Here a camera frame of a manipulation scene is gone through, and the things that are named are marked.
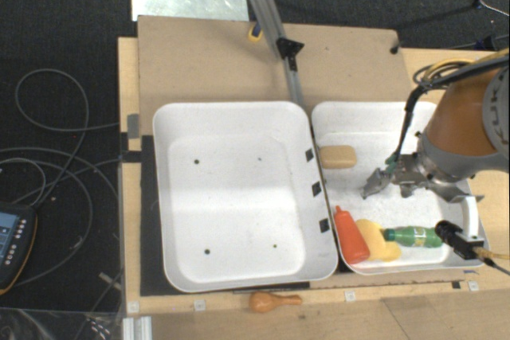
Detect brown flat board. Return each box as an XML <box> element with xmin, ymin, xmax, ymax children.
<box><xmin>136</xmin><ymin>14</ymin><xmax>479</xmax><ymax>298</ymax></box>

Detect red sauce bottle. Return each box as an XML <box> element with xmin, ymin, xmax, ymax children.
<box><xmin>333</xmin><ymin>205</ymin><xmax>371</xmax><ymax>265</ymax></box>

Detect green plastic bottle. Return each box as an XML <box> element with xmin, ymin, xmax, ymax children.
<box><xmin>382</xmin><ymin>225</ymin><xmax>445</xmax><ymax>249</ymax></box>

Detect orange-brown toy drumstick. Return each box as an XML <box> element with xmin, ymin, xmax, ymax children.
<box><xmin>248</xmin><ymin>291</ymin><xmax>304</xmax><ymax>314</ymax></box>

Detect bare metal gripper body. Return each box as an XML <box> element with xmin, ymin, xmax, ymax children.
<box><xmin>390</xmin><ymin>153</ymin><xmax>442</xmax><ymax>193</ymax></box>

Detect black cylinder on white bracket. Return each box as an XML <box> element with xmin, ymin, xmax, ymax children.
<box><xmin>433</xmin><ymin>193</ymin><xmax>488</xmax><ymax>262</ymax></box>

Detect yellow banana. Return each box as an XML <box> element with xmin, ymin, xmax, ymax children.
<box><xmin>355</xmin><ymin>218</ymin><xmax>402</xmax><ymax>264</ymax></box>

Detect white plastic tray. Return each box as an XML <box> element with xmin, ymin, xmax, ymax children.
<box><xmin>310</xmin><ymin>100</ymin><xmax>488</xmax><ymax>277</ymax></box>
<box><xmin>152</xmin><ymin>100</ymin><xmax>340</xmax><ymax>294</ymax></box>

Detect beige toy bread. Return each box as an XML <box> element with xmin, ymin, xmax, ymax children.
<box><xmin>319</xmin><ymin>145</ymin><xmax>358</xmax><ymax>170</ymax></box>

